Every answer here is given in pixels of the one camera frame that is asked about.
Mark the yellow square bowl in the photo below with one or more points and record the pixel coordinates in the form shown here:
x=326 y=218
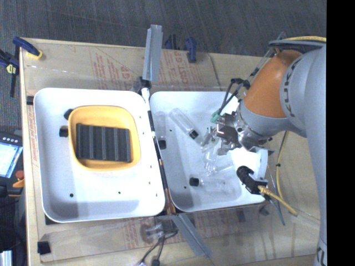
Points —
x=105 y=113

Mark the clear plastic bottle black cap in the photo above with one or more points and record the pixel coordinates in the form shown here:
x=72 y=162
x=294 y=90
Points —
x=160 y=123
x=210 y=184
x=183 y=122

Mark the brown cardboard board red print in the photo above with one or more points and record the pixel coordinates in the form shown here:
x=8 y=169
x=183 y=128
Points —
x=83 y=65

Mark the white plastic tray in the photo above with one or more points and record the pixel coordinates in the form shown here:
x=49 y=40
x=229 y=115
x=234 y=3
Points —
x=97 y=193
x=183 y=162

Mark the black cylinder on white bracket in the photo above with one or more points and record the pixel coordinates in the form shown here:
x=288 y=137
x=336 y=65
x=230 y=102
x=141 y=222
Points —
x=249 y=179

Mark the thin black and white rod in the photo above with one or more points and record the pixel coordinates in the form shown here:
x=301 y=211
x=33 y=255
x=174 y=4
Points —
x=151 y=120

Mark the black round cap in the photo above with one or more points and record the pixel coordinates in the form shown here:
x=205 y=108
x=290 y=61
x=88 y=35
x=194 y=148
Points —
x=63 y=132

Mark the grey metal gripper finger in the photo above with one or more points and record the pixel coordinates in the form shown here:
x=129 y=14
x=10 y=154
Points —
x=224 y=150
x=208 y=137

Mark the black ribbed block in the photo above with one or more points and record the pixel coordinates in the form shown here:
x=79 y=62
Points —
x=102 y=143

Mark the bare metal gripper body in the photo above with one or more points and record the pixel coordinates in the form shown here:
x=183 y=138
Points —
x=228 y=132

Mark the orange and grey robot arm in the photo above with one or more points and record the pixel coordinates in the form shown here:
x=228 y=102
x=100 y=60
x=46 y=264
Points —
x=305 y=93

